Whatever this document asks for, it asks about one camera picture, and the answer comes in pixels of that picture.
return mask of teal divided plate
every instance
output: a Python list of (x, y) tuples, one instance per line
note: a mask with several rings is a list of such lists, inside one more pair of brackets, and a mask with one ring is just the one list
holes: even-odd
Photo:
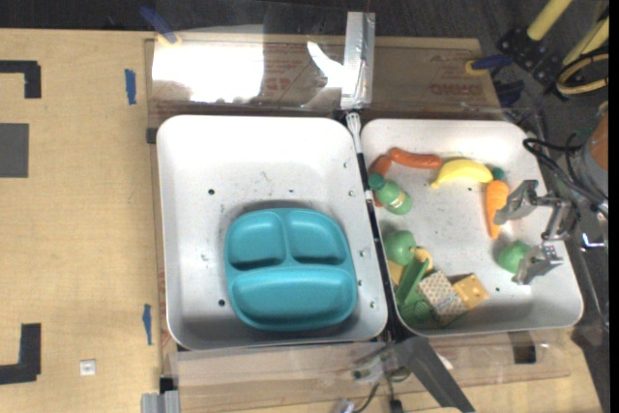
[(263, 331), (310, 331), (343, 322), (357, 280), (341, 227), (310, 209), (277, 208), (236, 219), (225, 237), (230, 304)]

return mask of yellow banana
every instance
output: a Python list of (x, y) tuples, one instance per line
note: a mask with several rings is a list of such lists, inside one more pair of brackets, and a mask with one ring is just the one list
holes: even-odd
[(470, 159), (455, 159), (443, 163), (438, 171), (438, 177), (431, 186), (438, 186), (447, 181), (452, 181), (457, 178), (473, 179), (480, 183), (489, 183), (492, 181), (492, 172), (481, 162), (475, 162)]

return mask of gray square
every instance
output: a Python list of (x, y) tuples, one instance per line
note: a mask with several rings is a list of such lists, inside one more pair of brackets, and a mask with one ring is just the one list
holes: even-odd
[(0, 177), (28, 177), (27, 124), (0, 124)]

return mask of wooden table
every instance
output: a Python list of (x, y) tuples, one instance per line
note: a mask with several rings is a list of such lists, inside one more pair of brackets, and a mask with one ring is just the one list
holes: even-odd
[[(35, 382), (1, 385), (0, 412), (137, 412), (141, 395), (159, 389), (145, 139), (144, 45), (152, 39), (146, 32), (0, 30), (0, 60), (35, 60), (43, 72), (40, 99), (24, 99), (22, 75), (0, 74), (0, 123), (29, 124), (30, 139), (28, 177), (0, 178), (0, 364), (16, 363), (21, 324), (42, 325), (42, 373)], [(136, 76), (136, 104), (125, 70)], [(582, 353), (569, 339), (564, 344), (569, 376), (464, 391), (479, 411), (600, 411)], [(80, 375), (80, 361), (91, 359), (96, 374)], [(437, 407), (428, 393), (402, 399), (417, 411)], [(386, 408), (378, 398), (368, 411)]]

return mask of green bottle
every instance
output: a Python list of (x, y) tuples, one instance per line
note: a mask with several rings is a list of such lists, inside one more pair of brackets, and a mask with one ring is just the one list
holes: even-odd
[(398, 186), (395, 181), (385, 179), (380, 174), (372, 174), (369, 176), (368, 183), (376, 194), (376, 199), (391, 213), (403, 216), (413, 206), (410, 194)]

